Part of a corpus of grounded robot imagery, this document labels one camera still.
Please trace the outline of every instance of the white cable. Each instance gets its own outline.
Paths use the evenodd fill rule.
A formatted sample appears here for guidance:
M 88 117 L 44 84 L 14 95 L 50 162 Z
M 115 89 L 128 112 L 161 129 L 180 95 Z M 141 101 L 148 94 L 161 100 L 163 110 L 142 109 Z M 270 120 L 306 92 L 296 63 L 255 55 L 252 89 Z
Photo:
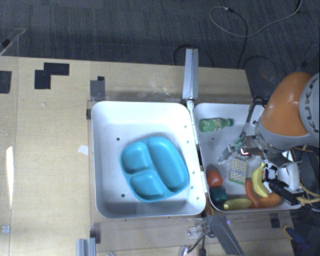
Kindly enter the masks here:
M 213 7 L 213 8 L 210 10 L 210 12 L 209 12 L 209 17 L 210 17 L 210 20 L 213 22 L 213 24 L 216 25 L 216 26 L 217 26 L 219 29 L 221 29 L 222 31 L 224 31 L 224 32 L 226 32 L 226 33 L 228 33 L 228 34 L 230 34 L 230 35 L 233 35 L 233 36 L 235 36 L 235 37 L 239 37 L 239 38 L 250 38 L 250 37 L 253 37 L 253 36 L 255 36 L 256 34 L 260 33 L 262 30 L 264 30 L 266 27 L 270 26 L 271 24 L 276 23 L 276 22 L 283 21 L 283 20 L 288 19 L 288 18 L 290 18 L 291 16 L 295 15 L 295 14 L 300 10 L 302 1 L 303 1 L 303 0 L 300 1 L 299 6 L 298 6 L 298 8 L 295 10 L 294 13 L 292 13 L 292 14 L 290 14 L 289 16 L 286 16 L 286 17 L 284 17 L 284 18 L 280 18 L 280 19 L 277 19 L 277 20 L 275 20 L 275 21 L 272 21 L 272 22 L 264 25 L 264 26 L 263 26 L 262 28 L 260 28 L 257 32 L 255 32 L 255 33 L 253 33 L 253 34 L 249 34 L 249 35 L 240 35 L 240 34 L 232 33 L 232 32 L 230 32 L 230 31 L 224 29 L 223 27 L 219 26 L 217 23 L 215 23 L 214 19 L 213 19 L 212 16 L 211 16 L 212 11 L 213 11 L 214 9 L 217 9 L 217 8 L 223 8 L 223 9 L 225 9 L 226 11 L 228 11 L 228 10 L 229 10 L 228 7 L 225 7 L 225 6 L 216 6 L 216 7 Z

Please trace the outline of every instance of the white sticker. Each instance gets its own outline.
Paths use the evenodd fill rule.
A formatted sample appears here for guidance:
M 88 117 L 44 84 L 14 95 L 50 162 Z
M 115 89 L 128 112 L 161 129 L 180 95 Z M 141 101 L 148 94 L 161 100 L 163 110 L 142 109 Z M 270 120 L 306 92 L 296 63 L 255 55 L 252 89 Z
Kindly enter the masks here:
M 78 152 L 87 156 L 89 155 L 89 147 L 86 145 L 81 145 L 78 149 Z
M 9 234 L 10 233 L 10 225 L 3 225 L 1 233 L 2 234 Z

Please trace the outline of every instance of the red tomato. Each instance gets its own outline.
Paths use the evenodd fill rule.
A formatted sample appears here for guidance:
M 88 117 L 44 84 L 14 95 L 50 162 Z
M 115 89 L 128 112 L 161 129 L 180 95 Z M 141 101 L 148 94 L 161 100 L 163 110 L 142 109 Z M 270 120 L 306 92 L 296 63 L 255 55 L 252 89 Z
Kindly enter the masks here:
M 224 182 L 220 176 L 220 173 L 216 170 L 210 170 L 206 173 L 206 181 L 208 182 L 210 188 L 219 187 Z

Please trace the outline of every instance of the white tape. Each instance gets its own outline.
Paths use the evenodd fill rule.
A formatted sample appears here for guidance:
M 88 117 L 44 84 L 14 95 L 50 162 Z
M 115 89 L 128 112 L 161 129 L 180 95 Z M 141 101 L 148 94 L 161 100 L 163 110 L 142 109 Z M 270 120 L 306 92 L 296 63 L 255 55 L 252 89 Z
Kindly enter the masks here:
M 78 152 L 87 156 L 89 155 L 89 147 L 86 145 L 81 145 L 78 149 Z

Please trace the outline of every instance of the dark floor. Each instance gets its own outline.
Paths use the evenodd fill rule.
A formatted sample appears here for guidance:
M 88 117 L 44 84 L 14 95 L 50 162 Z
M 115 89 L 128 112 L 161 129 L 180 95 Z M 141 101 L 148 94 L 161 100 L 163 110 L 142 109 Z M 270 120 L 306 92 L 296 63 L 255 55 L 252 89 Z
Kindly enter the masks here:
M 250 35 L 292 14 L 299 4 L 300 0 L 0 0 L 0 40 L 13 28 L 23 28 L 23 57 L 163 65 L 184 65 L 184 49 L 179 46 L 191 45 L 199 49 L 200 66 L 244 68 L 251 93 L 268 98 L 303 62 L 307 72 L 319 72 L 320 1 L 302 0 L 295 15 L 247 39 L 219 29 L 209 13 L 216 6 L 232 8 L 234 12 L 213 9 L 213 20 L 234 34 Z M 319 255 L 319 215 L 297 215 L 296 228 L 315 249 L 299 255 Z

